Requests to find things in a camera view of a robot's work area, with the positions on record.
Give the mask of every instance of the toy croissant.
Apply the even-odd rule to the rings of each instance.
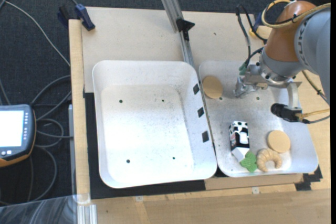
[[[268,161],[273,161],[275,168],[280,168],[282,166],[282,159],[279,153],[271,150],[270,148],[264,148],[263,150],[260,150],[257,155],[258,168],[263,172],[267,172],[268,169],[266,167],[266,163]]]

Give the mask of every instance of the round cookie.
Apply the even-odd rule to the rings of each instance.
[[[202,82],[203,91],[206,96],[217,99],[222,96],[223,86],[221,82],[213,76],[207,76],[203,79]]]
[[[267,144],[272,150],[278,153],[284,153],[290,149],[288,135],[280,130],[274,130],[268,134]]]

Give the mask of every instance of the white tray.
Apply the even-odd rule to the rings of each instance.
[[[196,71],[180,61],[112,61],[92,72],[99,173],[110,187],[206,179],[217,169]]]
[[[286,89],[268,87],[249,93],[245,98],[236,98],[233,90],[237,82],[240,61],[206,61],[199,67],[199,75],[217,77],[223,85],[221,99],[206,97],[209,121],[212,128],[218,167],[227,176],[243,177],[270,174],[310,173],[316,170],[318,158],[308,128],[303,123],[284,121],[270,111],[274,103],[288,104]],[[248,123],[250,150],[267,148],[267,135],[272,130],[281,130],[288,134],[291,149],[280,154],[282,166],[274,168],[274,163],[267,162],[268,172],[257,169],[250,173],[243,168],[230,152],[228,127],[234,121]]]

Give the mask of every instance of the wooden tabletop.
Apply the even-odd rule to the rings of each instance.
[[[81,22],[70,20],[76,187],[77,194],[87,195],[87,202],[97,205],[98,223],[312,223],[314,219],[318,221],[314,223],[329,223],[330,120],[308,126],[323,176],[311,183],[312,191],[297,191],[294,183],[302,182],[303,175],[290,174],[210,178],[205,181],[206,191],[195,193],[90,200],[82,39]],[[297,77],[302,81],[303,111],[327,108],[304,76]],[[318,76],[310,77],[320,86]]]

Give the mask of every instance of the milk carton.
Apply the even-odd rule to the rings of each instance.
[[[241,162],[250,150],[247,123],[234,121],[229,126],[231,153]]]

